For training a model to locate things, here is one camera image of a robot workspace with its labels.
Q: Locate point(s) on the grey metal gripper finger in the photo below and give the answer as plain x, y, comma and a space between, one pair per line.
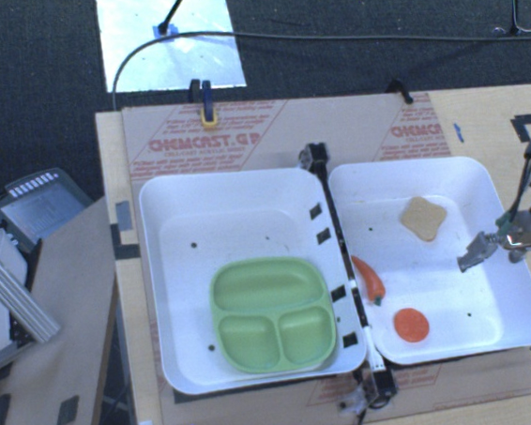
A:
477, 252
518, 255

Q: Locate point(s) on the orange round disc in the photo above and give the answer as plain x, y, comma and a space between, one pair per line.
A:
412, 325

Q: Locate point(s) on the orange carrot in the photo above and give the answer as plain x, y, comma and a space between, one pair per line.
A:
371, 280

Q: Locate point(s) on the thin black and white rod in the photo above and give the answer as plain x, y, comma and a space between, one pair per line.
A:
345, 255

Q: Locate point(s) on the tan biscuit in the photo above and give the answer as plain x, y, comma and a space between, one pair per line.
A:
423, 218

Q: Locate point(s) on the green divided plate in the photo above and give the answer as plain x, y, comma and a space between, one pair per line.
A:
267, 315

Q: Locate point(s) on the brown cardboard board red print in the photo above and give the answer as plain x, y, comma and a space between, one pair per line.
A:
266, 126

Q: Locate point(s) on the white plastic tray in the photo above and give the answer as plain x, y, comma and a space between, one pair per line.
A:
227, 211
447, 282

